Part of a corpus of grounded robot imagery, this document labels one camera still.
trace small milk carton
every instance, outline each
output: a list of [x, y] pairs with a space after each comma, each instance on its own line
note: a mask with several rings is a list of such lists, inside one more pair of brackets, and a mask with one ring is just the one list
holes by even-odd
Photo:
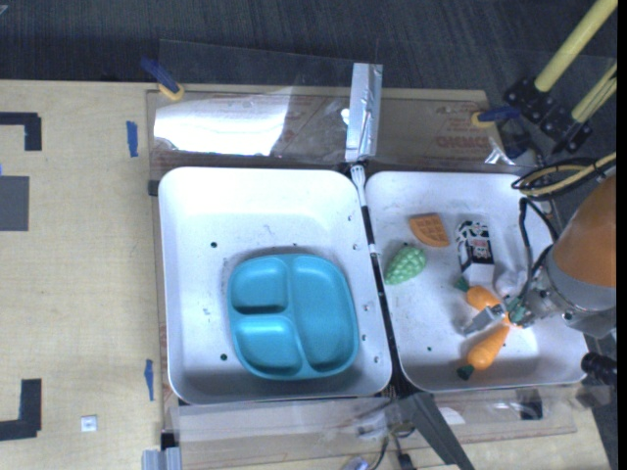
[[492, 286], [494, 257], [488, 225], [482, 220], [467, 219], [456, 230], [461, 274], [470, 286]]

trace blue clamp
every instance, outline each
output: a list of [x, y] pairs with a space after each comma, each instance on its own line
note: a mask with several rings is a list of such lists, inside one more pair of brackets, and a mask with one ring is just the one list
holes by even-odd
[[489, 127], [501, 120], [511, 120], [520, 117], [520, 110], [513, 106], [501, 106], [488, 110], [487, 112], [475, 112], [471, 116], [471, 121], [477, 127]]
[[176, 80], [172, 78], [171, 74], [169, 74], [169, 72], [162, 67], [159, 62], [144, 56], [141, 58], [139, 65], [144, 71], [150, 73], [157, 79], [159, 82], [159, 90], [166, 94], [166, 96], [170, 99], [173, 101], [179, 101], [183, 97], [183, 94], [185, 93], [183, 86], [176, 82]]
[[513, 106], [501, 106], [493, 110], [488, 110], [478, 115], [479, 121], [498, 121], [498, 120], [510, 120], [512, 118], [519, 118], [520, 110]]

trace black tape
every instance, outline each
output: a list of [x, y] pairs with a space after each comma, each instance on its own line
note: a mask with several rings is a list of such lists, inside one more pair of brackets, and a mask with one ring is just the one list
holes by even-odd
[[24, 150], [41, 151], [41, 117], [38, 114], [0, 112], [0, 125], [23, 125]]
[[0, 176], [0, 231], [28, 231], [28, 176]]
[[20, 416], [12, 421], [0, 421], [0, 441], [15, 441], [37, 437], [41, 430], [41, 380], [22, 380]]

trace metal leg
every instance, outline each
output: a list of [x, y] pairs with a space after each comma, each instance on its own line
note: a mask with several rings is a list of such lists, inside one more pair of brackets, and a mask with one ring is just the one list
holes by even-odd
[[460, 470], [474, 470], [431, 395], [420, 392], [399, 400], [399, 403], [410, 417], [411, 424], [445, 464], [457, 465]]

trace black bracket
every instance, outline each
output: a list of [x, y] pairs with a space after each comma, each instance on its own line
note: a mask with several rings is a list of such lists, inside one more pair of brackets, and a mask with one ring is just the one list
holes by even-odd
[[41, 380], [22, 380], [20, 416], [12, 421], [0, 421], [0, 441], [15, 441], [37, 437], [41, 430]]
[[505, 102], [518, 108], [525, 118], [556, 142], [553, 154], [562, 150], [575, 153], [592, 135], [592, 128], [587, 122], [575, 120], [549, 92], [538, 90], [534, 80], [525, 77], [514, 83], [504, 95]]
[[516, 390], [521, 420], [543, 419], [542, 398], [537, 389]]
[[24, 126], [24, 149], [41, 151], [41, 117], [34, 113], [0, 112], [0, 125]]
[[148, 195], [151, 197], [159, 197], [159, 179], [151, 179], [148, 181]]
[[616, 390], [618, 388], [618, 365], [616, 360], [595, 352], [588, 352], [581, 359], [581, 369]]

